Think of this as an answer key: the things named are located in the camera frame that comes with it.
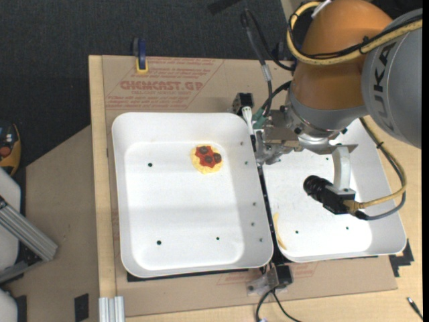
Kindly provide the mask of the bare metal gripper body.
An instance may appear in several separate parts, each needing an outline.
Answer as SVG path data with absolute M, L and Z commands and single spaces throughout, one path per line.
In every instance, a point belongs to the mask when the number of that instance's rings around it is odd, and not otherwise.
M 265 144 L 297 152 L 310 150 L 317 154 L 330 154 L 330 141 L 339 135 L 339 130 L 315 127 L 293 109 L 271 110 L 263 130 Z

